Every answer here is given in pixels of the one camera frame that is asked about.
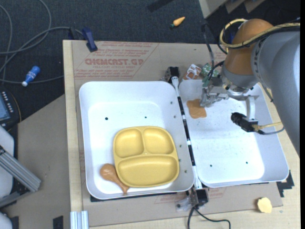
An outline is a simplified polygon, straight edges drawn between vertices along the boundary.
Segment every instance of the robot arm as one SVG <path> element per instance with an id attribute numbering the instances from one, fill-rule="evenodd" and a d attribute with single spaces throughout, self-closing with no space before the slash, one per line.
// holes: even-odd
<path id="1" fill-rule="evenodd" d="M 221 35 L 221 43 L 229 48 L 221 83 L 212 79 L 203 88 L 201 106 L 209 107 L 215 99 L 227 97 L 240 100 L 260 82 L 271 90 L 272 101 L 300 156 L 300 24 L 273 26 L 260 19 L 236 21 L 243 24 L 232 44 L 222 41 Z"/>

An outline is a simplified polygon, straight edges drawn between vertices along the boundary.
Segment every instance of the black device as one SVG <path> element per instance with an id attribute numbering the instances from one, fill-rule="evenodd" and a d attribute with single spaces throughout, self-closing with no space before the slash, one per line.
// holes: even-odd
<path id="1" fill-rule="evenodd" d="M 14 96 L 4 86 L 0 86 L 0 125 L 9 130 L 19 120 L 20 112 Z"/>

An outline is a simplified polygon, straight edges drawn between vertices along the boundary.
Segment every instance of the yellow plate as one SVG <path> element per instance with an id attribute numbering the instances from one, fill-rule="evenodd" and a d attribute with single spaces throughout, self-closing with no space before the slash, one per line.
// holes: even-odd
<path id="1" fill-rule="evenodd" d="M 156 187 L 174 181 L 179 160 L 172 136 L 157 126 L 136 126 L 119 131 L 113 155 L 120 180 L 130 187 Z"/>

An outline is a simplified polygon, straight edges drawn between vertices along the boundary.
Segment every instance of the blue clamp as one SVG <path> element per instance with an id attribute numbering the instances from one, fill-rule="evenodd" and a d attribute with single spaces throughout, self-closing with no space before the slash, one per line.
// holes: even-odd
<path id="1" fill-rule="evenodd" d="M 92 37 L 92 32 L 88 27 L 84 27 L 82 29 L 82 35 L 83 37 L 88 41 L 87 47 L 90 52 L 97 51 L 97 46 L 94 43 L 94 39 Z"/>

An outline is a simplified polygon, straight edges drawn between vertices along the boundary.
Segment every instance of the small toy food piece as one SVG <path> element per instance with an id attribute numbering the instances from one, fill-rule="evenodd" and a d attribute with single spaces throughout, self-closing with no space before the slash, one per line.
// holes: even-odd
<path id="1" fill-rule="evenodd" d="M 186 102 L 187 107 L 189 108 L 189 113 L 190 116 L 193 119 L 197 119 L 197 118 L 206 118 L 206 111 L 205 108 L 200 106 L 200 100 L 199 99 L 195 99 L 193 101 L 187 101 Z"/>
<path id="2" fill-rule="evenodd" d="M 174 26 L 180 25 L 184 19 L 185 19 L 185 17 L 181 17 L 181 18 L 174 20 L 173 23 L 171 24 L 171 27 L 173 28 Z"/>
<path id="3" fill-rule="evenodd" d="M 108 181 L 112 181 L 119 185 L 119 187 L 122 189 L 123 193 L 126 194 L 127 190 L 129 189 L 129 186 L 123 184 L 121 180 L 119 179 L 115 167 L 111 164 L 105 164 L 100 169 L 100 175 L 102 178 Z"/>
<path id="4" fill-rule="evenodd" d="M 263 213 L 271 213 L 272 205 L 268 198 L 260 198 L 257 202 L 258 208 Z"/>

